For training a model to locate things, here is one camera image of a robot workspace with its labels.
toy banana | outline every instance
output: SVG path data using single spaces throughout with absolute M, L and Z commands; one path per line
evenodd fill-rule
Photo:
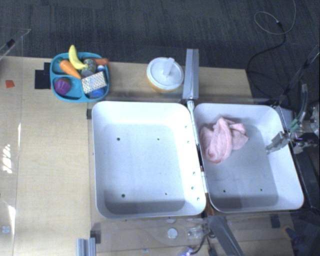
M 76 49 L 76 47 L 74 45 L 71 45 L 70 48 L 69 48 L 69 61 L 74 66 L 74 68 L 77 69 L 77 70 L 82 70 L 82 69 L 88 67 L 87 64 L 83 64 L 78 59 L 77 49 Z

white container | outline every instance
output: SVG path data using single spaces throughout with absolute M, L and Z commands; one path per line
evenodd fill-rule
M 184 72 L 173 58 L 159 57 L 147 66 L 149 84 L 160 93 L 172 92 L 182 84 Z
M 295 210 L 304 202 L 286 146 L 267 155 L 282 131 L 261 105 L 203 103 L 198 131 L 224 117 L 243 123 L 249 142 L 224 162 L 204 161 L 203 184 L 191 115 L 178 103 L 102 101 L 92 110 L 96 206 L 108 219 L 193 216 L 211 204 L 225 213 Z

carrot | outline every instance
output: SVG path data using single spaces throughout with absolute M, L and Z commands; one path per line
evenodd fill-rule
M 62 69 L 62 71 L 64 71 L 66 74 L 81 79 L 81 75 L 68 60 L 58 59 L 58 63 L 60 69 Z
M 90 58 L 90 57 L 83 58 L 84 61 L 87 59 L 94 60 L 97 65 L 108 65 L 109 64 L 109 60 L 107 58 Z

patterned block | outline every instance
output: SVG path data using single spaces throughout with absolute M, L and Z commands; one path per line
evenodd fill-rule
M 107 81 L 103 71 L 83 78 L 81 79 L 81 82 L 85 94 L 107 86 Z

pink towel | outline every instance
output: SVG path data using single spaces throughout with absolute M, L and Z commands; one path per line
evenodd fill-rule
M 203 127 L 200 131 L 204 158 L 215 164 L 227 159 L 232 150 L 241 149 L 248 139 L 242 123 L 235 123 L 223 117 L 213 125 L 213 130 Z

